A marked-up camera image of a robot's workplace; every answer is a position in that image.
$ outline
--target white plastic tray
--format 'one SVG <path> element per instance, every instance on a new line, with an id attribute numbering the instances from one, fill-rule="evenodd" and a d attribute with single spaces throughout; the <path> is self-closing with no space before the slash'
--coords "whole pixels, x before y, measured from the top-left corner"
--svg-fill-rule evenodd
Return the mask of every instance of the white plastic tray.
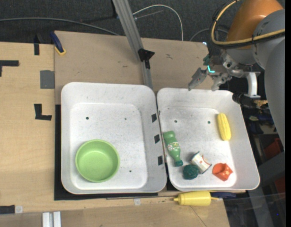
<path id="1" fill-rule="evenodd" d="M 167 153 L 169 178 L 178 190 L 252 190 L 259 185 L 242 111 L 240 105 L 233 102 L 231 92 L 163 88 L 158 92 L 157 102 L 161 130 L 175 132 L 184 166 L 198 151 L 212 164 L 202 175 L 185 180 L 183 166 L 175 167 Z M 220 138 L 218 113 L 225 113 L 228 118 L 232 133 L 229 141 Z M 212 174 L 217 163 L 227 163 L 233 170 L 227 181 Z"/>
<path id="2" fill-rule="evenodd" d="M 62 184 L 73 194 L 159 192 L 166 185 L 162 136 L 154 92 L 143 85 L 71 82 L 62 98 Z M 120 156 L 116 175 L 85 180 L 75 155 L 87 140 L 112 143 Z"/>

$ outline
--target yellow corn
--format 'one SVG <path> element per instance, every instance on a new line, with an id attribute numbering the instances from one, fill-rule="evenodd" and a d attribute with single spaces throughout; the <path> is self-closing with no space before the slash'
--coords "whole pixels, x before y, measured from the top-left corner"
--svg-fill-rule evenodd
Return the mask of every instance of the yellow corn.
<path id="1" fill-rule="evenodd" d="M 218 114 L 217 120 L 222 140 L 230 140 L 231 132 L 229 127 L 229 121 L 227 120 L 226 115 L 224 113 Z"/>

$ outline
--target green bowl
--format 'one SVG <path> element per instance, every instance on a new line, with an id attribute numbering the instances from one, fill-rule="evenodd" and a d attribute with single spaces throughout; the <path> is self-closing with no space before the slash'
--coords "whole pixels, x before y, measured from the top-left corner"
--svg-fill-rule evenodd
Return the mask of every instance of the green bowl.
<path id="1" fill-rule="evenodd" d="M 91 182 L 104 182 L 118 171 L 120 158 L 116 148 L 104 140 L 89 140 L 76 153 L 78 172 Z"/>

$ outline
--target toy bottle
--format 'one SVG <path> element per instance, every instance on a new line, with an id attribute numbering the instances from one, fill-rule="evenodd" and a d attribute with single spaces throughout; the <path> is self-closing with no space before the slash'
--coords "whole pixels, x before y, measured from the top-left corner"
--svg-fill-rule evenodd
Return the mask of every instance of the toy bottle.
<path id="1" fill-rule="evenodd" d="M 212 199 L 218 199 L 211 197 L 209 191 L 195 191 L 180 193 L 174 201 L 177 201 L 180 205 L 189 206 L 209 206 Z"/>
<path id="2" fill-rule="evenodd" d="M 181 148 L 176 140 L 175 133 L 173 131 L 167 131 L 163 133 L 163 139 L 167 145 L 168 153 L 175 161 L 175 166 L 182 166 L 183 161 L 180 158 Z"/>

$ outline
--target yellow cable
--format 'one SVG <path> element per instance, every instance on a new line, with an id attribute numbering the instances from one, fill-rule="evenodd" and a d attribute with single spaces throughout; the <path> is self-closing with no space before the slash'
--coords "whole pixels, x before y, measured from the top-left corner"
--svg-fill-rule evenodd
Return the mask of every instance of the yellow cable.
<path id="1" fill-rule="evenodd" d="M 267 33 L 267 34 L 264 34 L 264 35 L 255 36 L 255 37 L 249 38 L 249 39 L 236 40 L 236 41 L 217 41 L 217 40 L 215 40 L 215 38 L 214 38 L 214 31 L 215 31 L 215 27 L 216 27 L 216 24 L 217 24 L 219 18 L 222 16 L 222 14 L 230 6 L 232 6 L 234 3 L 238 2 L 238 1 L 240 1 L 240 0 L 235 0 L 235 1 L 231 2 L 229 5 L 225 6 L 224 9 L 221 10 L 221 12 L 219 13 L 219 15 L 217 16 L 216 20 L 214 21 L 213 26 L 212 26 L 212 32 L 211 32 L 211 38 L 212 38 L 212 41 L 213 41 L 214 44 L 218 44 L 218 45 L 232 45 L 232 44 L 242 44 L 242 43 L 247 43 L 247 42 L 255 42 L 255 41 L 259 40 L 259 39 L 267 38 L 267 37 L 270 37 L 270 36 L 273 36 L 273 35 L 278 35 L 280 33 L 285 32 L 285 29 L 280 29 L 280 30 L 277 30 L 277 31 L 274 31 L 274 32 L 270 32 L 270 33 Z"/>

